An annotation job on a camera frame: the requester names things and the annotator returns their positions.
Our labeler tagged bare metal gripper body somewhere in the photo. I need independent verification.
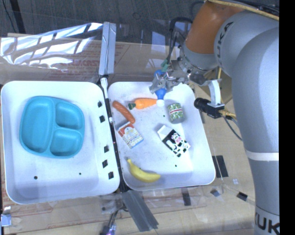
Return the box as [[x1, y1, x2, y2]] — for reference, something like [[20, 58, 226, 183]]
[[161, 57, 209, 89]]

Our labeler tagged blue and white bottle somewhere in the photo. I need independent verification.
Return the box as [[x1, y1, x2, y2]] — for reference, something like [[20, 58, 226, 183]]
[[153, 69, 166, 108]]

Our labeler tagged orange carrot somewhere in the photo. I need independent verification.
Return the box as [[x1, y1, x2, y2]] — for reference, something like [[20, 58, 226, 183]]
[[127, 97, 158, 111]]

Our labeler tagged green and white can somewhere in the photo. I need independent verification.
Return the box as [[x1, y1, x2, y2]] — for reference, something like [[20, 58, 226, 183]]
[[167, 102, 186, 124]]

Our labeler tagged brown cardboard board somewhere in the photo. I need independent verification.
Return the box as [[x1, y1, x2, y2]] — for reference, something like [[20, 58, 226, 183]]
[[0, 32, 257, 235]]

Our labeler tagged orange brown sausage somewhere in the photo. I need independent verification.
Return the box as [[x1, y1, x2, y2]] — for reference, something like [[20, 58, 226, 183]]
[[112, 100, 136, 125]]

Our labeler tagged orange and white carton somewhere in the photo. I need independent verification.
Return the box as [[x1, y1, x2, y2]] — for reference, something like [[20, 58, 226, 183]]
[[117, 121, 145, 149]]

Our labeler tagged black and white cow carton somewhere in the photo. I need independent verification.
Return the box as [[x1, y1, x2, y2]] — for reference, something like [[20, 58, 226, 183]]
[[157, 124, 191, 158]]

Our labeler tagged white plastic tray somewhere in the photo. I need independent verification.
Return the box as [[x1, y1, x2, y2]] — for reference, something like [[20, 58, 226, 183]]
[[0, 80, 121, 205], [107, 81, 216, 192]]

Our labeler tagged yellow banana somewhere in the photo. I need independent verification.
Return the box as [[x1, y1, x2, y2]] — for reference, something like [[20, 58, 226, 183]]
[[126, 158, 162, 184]]

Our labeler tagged blue divided plate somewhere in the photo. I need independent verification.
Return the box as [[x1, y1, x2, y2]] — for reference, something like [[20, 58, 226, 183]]
[[19, 95, 86, 159]]

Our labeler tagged black cylinder on white bracket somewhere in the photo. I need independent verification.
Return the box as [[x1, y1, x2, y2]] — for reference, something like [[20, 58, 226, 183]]
[[193, 78, 226, 119]]

